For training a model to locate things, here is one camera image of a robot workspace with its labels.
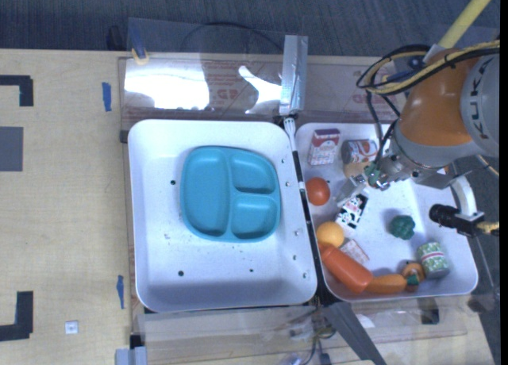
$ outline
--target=red and white box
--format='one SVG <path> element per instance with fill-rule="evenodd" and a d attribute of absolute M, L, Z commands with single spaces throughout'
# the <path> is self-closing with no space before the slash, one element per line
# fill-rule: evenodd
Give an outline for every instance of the red and white box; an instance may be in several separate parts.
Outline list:
<path fill-rule="evenodd" d="M 307 162 L 312 165 L 333 163 L 341 133 L 338 129 L 316 129 L 310 142 Z"/>

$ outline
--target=green toy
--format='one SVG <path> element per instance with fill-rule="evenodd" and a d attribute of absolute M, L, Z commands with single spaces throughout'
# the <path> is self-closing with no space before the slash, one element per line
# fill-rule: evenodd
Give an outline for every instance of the green toy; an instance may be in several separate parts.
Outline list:
<path fill-rule="evenodd" d="M 397 216 L 390 223 L 390 234 L 408 240 L 414 235 L 414 226 L 411 216 Z"/>

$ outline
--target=beige table surface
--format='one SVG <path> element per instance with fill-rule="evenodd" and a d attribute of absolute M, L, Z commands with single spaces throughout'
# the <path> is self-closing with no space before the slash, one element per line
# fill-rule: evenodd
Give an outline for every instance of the beige table surface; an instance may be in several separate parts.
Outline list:
<path fill-rule="evenodd" d="M 30 75 L 34 107 L 0 86 L 0 126 L 23 127 L 23 171 L 0 172 L 0 325 L 13 324 L 17 291 L 34 295 L 33 333 L 0 342 L 5 364 L 112 364 L 132 319 L 118 60 L 123 52 L 0 50 L 1 75 Z M 112 91 L 105 111 L 102 83 Z M 125 281 L 120 306 L 117 277 Z M 459 309 L 465 332 L 376 343 L 389 364 L 491 364 L 479 318 Z M 77 334 L 65 333 L 78 321 Z M 333 363 L 360 361 L 331 348 Z M 281 355 L 201 363 L 275 364 Z"/>

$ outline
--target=blue plate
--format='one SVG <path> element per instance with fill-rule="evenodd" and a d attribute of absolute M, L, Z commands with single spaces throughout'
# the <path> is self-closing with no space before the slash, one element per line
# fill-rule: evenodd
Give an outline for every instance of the blue plate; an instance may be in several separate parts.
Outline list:
<path fill-rule="evenodd" d="M 277 174 L 254 152 L 196 148 L 183 165 L 180 207 L 188 229 L 208 240 L 263 240 L 279 226 Z"/>

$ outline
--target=dark gray floor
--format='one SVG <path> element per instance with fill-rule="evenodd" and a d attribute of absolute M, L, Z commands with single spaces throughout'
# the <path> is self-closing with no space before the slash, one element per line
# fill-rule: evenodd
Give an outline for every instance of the dark gray floor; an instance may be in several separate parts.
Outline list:
<path fill-rule="evenodd" d="M 118 25 L 126 38 L 130 17 L 203 24 L 236 22 L 254 29 L 309 36 L 310 54 L 381 56 L 404 44 L 432 44 L 469 0 L 0 0 L 0 48 L 105 50 Z M 490 40 L 500 29 L 500 0 L 492 0 L 459 42 Z M 498 161 L 492 160 L 498 168 Z M 479 209 L 499 220 L 498 180 L 475 158 L 457 162 Z M 500 363 L 498 238 L 471 241 L 480 282 L 471 306 L 481 312 Z"/>

